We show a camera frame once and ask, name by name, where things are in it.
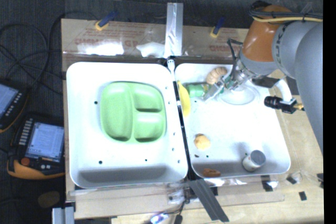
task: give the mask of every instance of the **green object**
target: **green object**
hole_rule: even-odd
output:
[[[209,85],[206,83],[189,84],[186,88],[190,97],[201,97],[208,92]]]
[[[152,142],[166,131],[163,97],[153,86],[113,82],[102,92],[100,120],[111,138],[127,143]]]

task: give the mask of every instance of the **device display screen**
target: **device display screen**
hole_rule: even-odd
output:
[[[5,114],[8,106],[18,94],[19,90],[0,84],[0,118]]]
[[[64,142],[64,128],[36,122],[31,133],[26,157],[48,158],[60,162]]]

